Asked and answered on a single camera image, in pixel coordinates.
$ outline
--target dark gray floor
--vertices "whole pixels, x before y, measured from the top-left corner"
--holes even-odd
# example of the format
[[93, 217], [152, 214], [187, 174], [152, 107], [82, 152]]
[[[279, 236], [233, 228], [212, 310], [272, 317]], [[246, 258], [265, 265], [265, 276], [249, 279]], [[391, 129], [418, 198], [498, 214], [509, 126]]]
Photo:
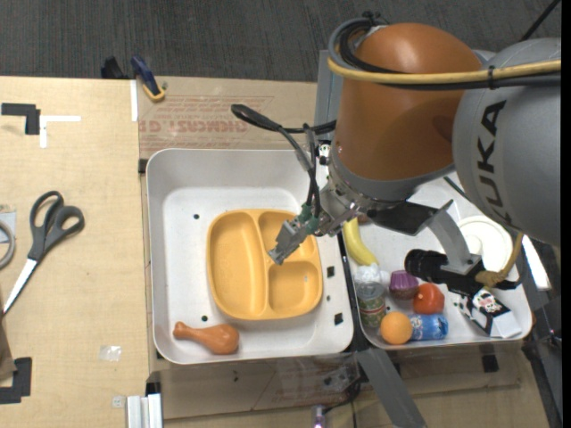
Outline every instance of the dark gray floor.
[[[132, 76], [128, 61], [140, 54], [160, 76], [316, 81], [330, 33], [366, 10], [391, 23], [431, 24], [497, 52], [516, 43], [551, 1], [0, 0], [0, 75], [100, 78], [104, 59], [115, 56]], [[532, 37], [560, 37], [561, 8]], [[533, 309], [542, 297], [531, 299]], [[533, 352], [548, 418], [561, 426], [562, 391], [552, 398], [553, 379], [544, 373], [559, 373], [560, 382], [560, 356], [558, 365], [550, 360], [557, 352]]]

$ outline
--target yellow plate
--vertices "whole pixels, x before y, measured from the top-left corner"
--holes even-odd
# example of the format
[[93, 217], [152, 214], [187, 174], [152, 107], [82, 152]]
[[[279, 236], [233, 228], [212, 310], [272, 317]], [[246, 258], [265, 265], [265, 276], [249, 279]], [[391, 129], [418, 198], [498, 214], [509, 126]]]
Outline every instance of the yellow plate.
[[231, 210], [211, 223], [206, 261], [218, 307], [243, 320], [289, 318], [310, 312], [321, 300], [323, 275], [315, 236], [282, 265], [268, 251], [284, 220], [283, 210]]

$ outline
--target orange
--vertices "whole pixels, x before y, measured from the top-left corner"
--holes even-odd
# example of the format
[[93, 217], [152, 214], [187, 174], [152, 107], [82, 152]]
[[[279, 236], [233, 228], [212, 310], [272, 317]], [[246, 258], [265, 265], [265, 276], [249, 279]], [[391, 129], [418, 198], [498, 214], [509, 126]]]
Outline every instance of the orange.
[[389, 344], [404, 344], [412, 336], [412, 323], [409, 317], [402, 312], [389, 312], [383, 317], [379, 332]]

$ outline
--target yellow banana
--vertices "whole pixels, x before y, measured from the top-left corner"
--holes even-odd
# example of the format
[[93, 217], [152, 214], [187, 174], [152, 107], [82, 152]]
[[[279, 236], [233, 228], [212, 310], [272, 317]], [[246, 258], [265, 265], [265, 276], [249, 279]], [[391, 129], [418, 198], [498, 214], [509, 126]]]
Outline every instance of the yellow banana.
[[359, 221], [357, 218], [352, 218], [343, 224], [343, 237], [345, 238], [349, 257], [354, 259], [359, 265], [378, 264], [378, 260], [373, 255], [373, 252], [360, 239]]

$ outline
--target tomato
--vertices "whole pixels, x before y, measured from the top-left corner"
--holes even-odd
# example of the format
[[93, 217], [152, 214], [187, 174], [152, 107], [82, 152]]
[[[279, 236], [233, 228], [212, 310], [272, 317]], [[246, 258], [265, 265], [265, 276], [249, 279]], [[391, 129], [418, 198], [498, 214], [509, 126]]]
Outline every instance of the tomato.
[[438, 314], [444, 310], [444, 295], [436, 284], [421, 284], [412, 300], [417, 314]]

